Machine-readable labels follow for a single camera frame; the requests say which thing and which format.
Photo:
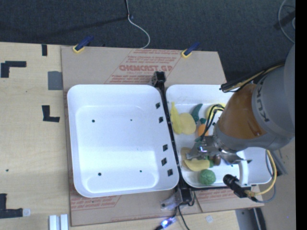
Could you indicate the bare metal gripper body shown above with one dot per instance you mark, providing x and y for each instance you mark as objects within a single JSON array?
[{"x": 209, "y": 145}]

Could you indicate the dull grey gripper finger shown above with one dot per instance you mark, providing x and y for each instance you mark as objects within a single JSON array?
[
  {"x": 231, "y": 157},
  {"x": 193, "y": 154}
]

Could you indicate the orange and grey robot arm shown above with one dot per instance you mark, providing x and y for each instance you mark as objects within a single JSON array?
[{"x": 263, "y": 109}]

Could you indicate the yellow curved toy food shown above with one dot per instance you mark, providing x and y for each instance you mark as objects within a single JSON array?
[{"x": 197, "y": 165}]

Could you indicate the brown round toy food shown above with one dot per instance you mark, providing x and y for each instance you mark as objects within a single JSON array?
[{"x": 217, "y": 160}]

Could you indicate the orange carrot with green top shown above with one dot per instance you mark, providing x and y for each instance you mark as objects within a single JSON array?
[{"x": 202, "y": 129}]

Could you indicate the green broccoli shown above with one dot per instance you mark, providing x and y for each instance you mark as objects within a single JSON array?
[{"x": 207, "y": 177}]

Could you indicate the pale yellow round chip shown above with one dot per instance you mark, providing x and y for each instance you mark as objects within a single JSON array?
[{"x": 188, "y": 124}]

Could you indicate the thin black rod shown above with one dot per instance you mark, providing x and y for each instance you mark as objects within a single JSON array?
[{"x": 170, "y": 128}]

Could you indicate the yellow lemon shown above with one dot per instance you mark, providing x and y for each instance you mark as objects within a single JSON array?
[{"x": 209, "y": 111}]

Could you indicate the dark green pepper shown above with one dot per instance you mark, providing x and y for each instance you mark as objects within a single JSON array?
[{"x": 196, "y": 112}]

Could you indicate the yellow banana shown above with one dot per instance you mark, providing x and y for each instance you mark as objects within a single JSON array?
[{"x": 176, "y": 121}]

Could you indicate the white plastic tray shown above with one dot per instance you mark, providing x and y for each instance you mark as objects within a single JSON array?
[
  {"x": 115, "y": 140},
  {"x": 187, "y": 95}
]

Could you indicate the brown cardboard board red print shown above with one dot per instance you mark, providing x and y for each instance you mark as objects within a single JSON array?
[{"x": 96, "y": 63}]

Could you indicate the black cylinder on white bracket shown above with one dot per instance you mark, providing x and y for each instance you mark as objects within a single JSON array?
[{"x": 233, "y": 182}]

